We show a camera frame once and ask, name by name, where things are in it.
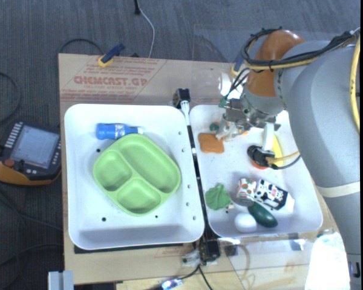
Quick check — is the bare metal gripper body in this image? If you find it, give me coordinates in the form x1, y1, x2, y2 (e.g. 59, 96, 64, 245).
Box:
223, 98, 282, 132

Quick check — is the orange biscuit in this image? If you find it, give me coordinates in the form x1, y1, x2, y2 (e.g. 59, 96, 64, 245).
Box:
198, 132, 225, 155

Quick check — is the thin black and white rod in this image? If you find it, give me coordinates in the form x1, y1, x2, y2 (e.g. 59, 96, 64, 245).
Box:
180, 100, 219, 242

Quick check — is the white plastic tray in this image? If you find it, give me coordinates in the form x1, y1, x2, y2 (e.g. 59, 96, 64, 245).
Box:
188, 103, 324, 239
64, 103, 206, 251

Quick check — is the clear plastic bottle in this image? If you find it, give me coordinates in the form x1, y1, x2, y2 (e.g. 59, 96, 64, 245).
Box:
191, 67, 241, 100

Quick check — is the orange round disc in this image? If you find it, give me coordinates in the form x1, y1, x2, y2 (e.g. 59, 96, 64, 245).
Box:
250, 159, 270, 171

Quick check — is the yellow banana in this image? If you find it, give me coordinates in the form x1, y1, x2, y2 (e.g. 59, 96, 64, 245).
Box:
272, 134, 284, 160

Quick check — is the white can red green print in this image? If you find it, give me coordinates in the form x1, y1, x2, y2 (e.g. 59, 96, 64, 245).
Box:
235, 178, 258, 207

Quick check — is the green lettuce leaf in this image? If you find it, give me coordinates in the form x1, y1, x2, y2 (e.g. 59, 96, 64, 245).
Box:
204, 183, 232, 211

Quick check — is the black and white milk carton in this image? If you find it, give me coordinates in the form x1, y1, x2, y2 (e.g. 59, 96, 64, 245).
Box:
253, 178, 296, 214

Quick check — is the dark green avocado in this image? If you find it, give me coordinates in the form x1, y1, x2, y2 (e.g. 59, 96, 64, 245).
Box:
247, 201, 279, 229

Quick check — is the green divided plate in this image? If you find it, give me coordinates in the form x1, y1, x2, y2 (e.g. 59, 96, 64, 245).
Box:
92, 133, 183, 218

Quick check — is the white egg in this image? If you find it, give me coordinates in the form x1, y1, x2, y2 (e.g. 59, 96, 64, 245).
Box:
234, 212, 258, 234

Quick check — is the blue bottle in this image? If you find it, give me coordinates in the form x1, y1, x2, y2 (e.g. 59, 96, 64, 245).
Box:
96, 123, 145, 141

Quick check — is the brown cardboard board red print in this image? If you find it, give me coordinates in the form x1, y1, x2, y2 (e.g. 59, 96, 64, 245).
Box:
57, 53, 340, 285

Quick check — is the black block with thin wires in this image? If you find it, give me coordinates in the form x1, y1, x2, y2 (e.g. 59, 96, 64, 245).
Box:
199, 238, 221, 262
172, 88, 191, 108

